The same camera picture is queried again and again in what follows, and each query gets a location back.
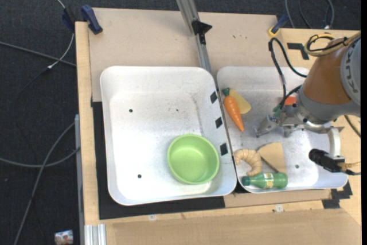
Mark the red and white packet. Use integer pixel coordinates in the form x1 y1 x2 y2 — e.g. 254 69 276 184
54 230 74 245

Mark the green bottle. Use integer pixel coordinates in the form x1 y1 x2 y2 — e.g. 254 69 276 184
241 172 288 190

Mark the yellow lemon wedge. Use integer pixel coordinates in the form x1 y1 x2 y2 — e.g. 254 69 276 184
229 89 252 115

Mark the white plastic tray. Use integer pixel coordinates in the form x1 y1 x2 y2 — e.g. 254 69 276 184
216 65 349 195
99 65 238 207

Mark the pale brown flat board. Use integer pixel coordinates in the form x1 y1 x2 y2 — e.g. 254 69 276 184
87 7 333 209

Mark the black cylinder on white bracket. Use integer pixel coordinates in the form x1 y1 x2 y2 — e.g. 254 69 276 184
308 126 346 173

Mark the beige croissant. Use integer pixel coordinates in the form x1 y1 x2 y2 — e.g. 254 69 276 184
234 148 263 177

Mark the orange carrot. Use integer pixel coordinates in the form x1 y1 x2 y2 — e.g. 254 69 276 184
221 87 245 133

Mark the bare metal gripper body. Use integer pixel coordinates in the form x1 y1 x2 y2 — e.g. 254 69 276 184
275 107 331 133

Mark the green bowl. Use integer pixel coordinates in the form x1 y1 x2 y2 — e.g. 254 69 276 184
167 134 221 185

